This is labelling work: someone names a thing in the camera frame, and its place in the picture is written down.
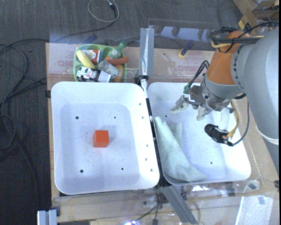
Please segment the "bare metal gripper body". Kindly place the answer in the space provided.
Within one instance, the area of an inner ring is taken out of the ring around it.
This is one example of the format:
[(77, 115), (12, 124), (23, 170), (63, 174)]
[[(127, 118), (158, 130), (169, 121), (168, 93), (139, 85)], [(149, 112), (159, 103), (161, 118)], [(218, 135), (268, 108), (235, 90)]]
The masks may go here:
[(219, 98), (204, 86), (193, 85), (188, 90), (188, 102), (197, 107), (203, 107), (209, 110), (221, 111), (224, 107), (227, 107), (230, 103), (229, 99)]

